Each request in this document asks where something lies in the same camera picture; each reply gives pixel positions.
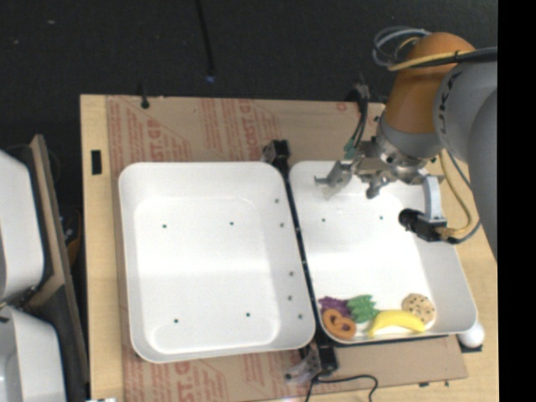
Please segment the yellow toy banana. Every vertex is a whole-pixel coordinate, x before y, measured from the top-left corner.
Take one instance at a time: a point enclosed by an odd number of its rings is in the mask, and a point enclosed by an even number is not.
[[[373,337],[379,330],[389,326],[400,326],[415,332],[424,332],[425,324],[410,312],[404,310],[383,310],[379,312],[368,330],[368,335]]]

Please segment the brown toy pretzel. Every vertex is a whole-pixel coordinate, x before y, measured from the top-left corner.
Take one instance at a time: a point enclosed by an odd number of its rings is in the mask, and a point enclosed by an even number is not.
[[[322,314],[322,321],[327,331],[337,338],[352,339],[355,335],[356,326],[353,320],[344,317],[334,308],[329,308]]]

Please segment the cardboard sheet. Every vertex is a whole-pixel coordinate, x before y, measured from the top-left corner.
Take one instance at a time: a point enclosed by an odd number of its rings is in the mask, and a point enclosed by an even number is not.
[[[241,402],[304,395],[284,372],[300,361],[297,351],[257,353],[181,363],[154,364],[134,353],[128,331],[117,178],[133,162],[254,161],[273,139],[286,139],[290,164],[337,160],[358,122],[346,102],[108,96],[107,120],[116,232],[124,398],[127,402]],[[371,105],[363,138],[375,132],[383,107]],[[333,378],[372,374],[380,387],[466,377],[456,337],[373,344],[337,350]],[[370,388],[357,380],[318,385],[314,394]]]

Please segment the black floor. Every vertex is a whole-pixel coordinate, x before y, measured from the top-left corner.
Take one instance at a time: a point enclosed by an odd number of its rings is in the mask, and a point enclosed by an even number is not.
[[[498,0],[0,0],[0,148],[41,133],[61,162],[57,194],[80,205],[80,94],[335,101],[362,73],[376,96],[394,75],[373,36],[407,25],[497,45]]]

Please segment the table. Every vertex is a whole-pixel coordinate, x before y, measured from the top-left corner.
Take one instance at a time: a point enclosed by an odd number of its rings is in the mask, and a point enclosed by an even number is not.
[[[306,103],[285,101],[297,109]],[[115,263],[114,219],[110,175],[106,95],[80,97],[83,157],[85,255],[88,288],[90,392],[94,399],[123,394],[121,333]],[[462,194],[471,195],[461,187]],[[444,209],[451,224],[462,220],[451,193],[443,193]],[[467,379],[380,388],[375,402],[498,400],[497,263],[480,230],[470,241],[457,247],[461,264],[472,289],[479,320],[486,329],[480,353],[464,354]],[[350,401],[363,399],[367,390],[315,396],[313,400]]]

